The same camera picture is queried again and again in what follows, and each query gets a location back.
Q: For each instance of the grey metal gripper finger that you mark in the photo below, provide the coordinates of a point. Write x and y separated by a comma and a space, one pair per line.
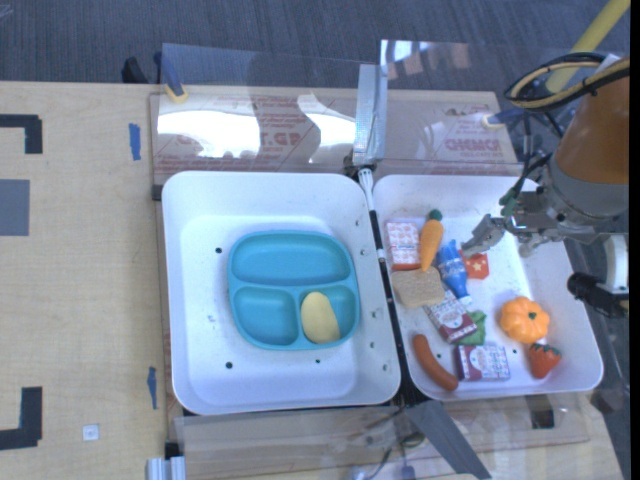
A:
531, 247
484, 235

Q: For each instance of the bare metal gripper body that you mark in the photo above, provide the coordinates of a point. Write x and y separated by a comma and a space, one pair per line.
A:
537, 218

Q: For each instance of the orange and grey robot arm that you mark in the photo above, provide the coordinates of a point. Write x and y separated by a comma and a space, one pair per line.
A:
592, 143

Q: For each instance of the white plastic tray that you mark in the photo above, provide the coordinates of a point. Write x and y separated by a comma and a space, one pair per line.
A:
200, 293
530, 273

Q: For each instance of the red packet with yellow star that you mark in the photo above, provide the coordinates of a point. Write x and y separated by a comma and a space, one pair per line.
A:
478, 267

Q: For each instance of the blue plastic bottle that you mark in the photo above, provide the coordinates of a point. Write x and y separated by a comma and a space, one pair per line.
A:
454, 270

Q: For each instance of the orange toy carrot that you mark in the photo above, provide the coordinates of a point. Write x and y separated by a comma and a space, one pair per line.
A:
431, 240

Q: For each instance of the orange toy pumpkin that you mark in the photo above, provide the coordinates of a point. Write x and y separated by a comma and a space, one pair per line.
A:
522, 320

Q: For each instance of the orange and white carton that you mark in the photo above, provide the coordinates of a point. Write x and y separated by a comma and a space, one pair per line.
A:
402, 243

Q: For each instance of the brown toy bread slice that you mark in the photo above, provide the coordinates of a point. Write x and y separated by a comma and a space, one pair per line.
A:
417, 288

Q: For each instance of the red and white carton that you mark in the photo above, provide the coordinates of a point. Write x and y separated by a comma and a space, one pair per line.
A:
482, 363
450, 318

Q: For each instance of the green toy lettuce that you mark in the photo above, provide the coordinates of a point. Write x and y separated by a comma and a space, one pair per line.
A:
477, 330

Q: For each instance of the red toy strawberry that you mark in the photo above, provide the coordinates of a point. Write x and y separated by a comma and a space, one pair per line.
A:
542, 360

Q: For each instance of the orange toy sausage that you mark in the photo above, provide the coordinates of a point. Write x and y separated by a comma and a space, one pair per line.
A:
434, 363

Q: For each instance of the yellow toy potato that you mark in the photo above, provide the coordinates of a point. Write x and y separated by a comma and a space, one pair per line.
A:
320, 318

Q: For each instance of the blue divided plate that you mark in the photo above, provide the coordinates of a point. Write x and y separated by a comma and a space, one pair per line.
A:
280, 263

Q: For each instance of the brown cardboard board red print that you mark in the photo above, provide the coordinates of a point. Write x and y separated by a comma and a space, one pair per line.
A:
280, 140

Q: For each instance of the black cylinder on white bracket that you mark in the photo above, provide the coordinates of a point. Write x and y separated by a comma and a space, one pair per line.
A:
595, 288

